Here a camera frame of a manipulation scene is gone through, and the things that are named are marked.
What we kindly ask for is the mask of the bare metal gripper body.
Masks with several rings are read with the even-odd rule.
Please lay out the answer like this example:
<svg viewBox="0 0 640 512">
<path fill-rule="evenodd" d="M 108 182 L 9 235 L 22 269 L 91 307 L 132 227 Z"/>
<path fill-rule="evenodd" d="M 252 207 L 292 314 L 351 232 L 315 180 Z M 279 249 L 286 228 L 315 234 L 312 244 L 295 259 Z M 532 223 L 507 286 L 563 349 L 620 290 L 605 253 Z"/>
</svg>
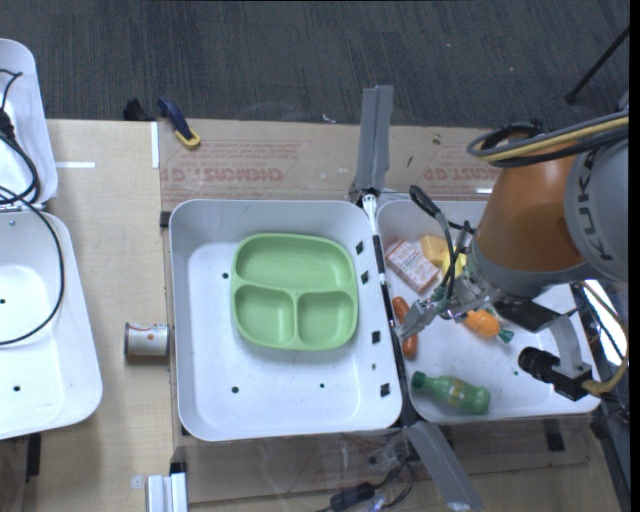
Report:
<svg viewBox="0 0 640 512">
<path fill-rule="evenodd" d="M 459 277 L 455 279 L 452 292 L 448 285 L 436 285 L 426 299 L 425 310 L 438 311 L 441 318 L 457 321 L 467 312 L 491 304 L 502 295 L 502 290 L 485 280 Z"/>
</svg>

